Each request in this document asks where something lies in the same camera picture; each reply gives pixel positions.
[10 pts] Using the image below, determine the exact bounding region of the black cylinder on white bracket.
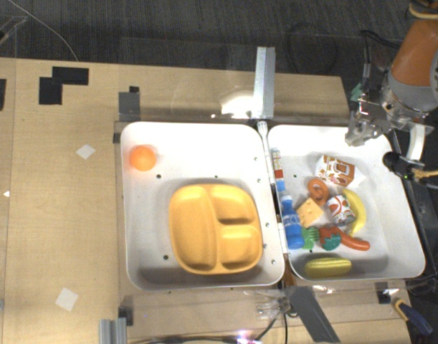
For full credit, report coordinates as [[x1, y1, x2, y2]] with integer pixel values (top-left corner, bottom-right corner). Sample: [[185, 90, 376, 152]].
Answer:
[[382, 124, 434, 179]]

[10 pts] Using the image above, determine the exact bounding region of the yellow cheese wedge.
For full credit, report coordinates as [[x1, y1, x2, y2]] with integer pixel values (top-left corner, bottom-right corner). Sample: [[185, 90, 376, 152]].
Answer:
[[295, 196, 325, 228]]

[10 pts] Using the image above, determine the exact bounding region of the red strawberry with teal leaves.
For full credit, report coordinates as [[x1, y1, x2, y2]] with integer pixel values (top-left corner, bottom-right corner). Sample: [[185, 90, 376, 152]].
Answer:
[[318, 225, 343, 252]]

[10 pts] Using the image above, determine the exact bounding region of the blue plastic bottle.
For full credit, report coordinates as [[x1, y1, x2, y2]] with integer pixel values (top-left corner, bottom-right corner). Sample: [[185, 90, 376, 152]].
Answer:
[[280, 193, 306, 250]]

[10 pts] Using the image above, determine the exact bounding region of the orange doughnut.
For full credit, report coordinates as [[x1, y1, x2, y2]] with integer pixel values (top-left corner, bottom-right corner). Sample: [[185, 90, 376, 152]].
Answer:
[[307, 177, 330, 208]]

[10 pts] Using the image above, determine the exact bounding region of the white can with red print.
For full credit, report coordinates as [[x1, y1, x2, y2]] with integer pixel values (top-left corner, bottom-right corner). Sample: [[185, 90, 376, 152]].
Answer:
[[325, 194, 357, 226]]

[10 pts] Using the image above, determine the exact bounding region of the yellow divided plate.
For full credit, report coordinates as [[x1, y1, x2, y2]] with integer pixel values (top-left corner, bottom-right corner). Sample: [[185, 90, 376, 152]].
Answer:
[[168, 183, 265, 276]]

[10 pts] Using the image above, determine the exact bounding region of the yellow banana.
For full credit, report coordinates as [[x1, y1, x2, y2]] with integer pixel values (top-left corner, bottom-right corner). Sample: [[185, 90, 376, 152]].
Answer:
[[341, 188, 368, 237]]

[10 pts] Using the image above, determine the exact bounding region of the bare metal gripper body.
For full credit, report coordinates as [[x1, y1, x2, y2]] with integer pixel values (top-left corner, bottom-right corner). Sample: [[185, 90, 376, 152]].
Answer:
[[355, 92, 433, 134]]

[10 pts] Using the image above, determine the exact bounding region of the green ribbed toy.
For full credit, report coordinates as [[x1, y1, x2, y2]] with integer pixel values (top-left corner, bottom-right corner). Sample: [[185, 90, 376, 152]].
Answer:
[[300, 226, 320, 249]]

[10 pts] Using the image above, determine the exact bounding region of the yellow corn cob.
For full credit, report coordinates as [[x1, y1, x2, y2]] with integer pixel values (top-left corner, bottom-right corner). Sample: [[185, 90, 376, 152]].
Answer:
[[304, 257, 353, 280]]

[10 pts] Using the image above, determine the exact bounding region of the orange ball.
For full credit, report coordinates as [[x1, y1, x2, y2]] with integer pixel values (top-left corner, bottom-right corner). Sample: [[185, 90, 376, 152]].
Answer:
[[129, 145, 158, 172]]

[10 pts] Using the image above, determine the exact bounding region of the white carton with orange print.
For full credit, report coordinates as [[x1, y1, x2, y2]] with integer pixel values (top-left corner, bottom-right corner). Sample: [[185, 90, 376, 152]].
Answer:
[[314, 154, 367, 190]]

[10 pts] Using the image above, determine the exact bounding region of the white plastic tray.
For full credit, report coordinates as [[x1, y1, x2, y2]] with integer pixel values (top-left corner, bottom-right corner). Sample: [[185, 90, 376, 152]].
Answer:
[[267, 124, 427, 283], [119, 120, 286, 292]]

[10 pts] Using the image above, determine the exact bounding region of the orange-red sausage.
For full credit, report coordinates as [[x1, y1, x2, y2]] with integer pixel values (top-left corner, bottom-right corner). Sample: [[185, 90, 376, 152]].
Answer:
[[338, 229, 371, 252]]

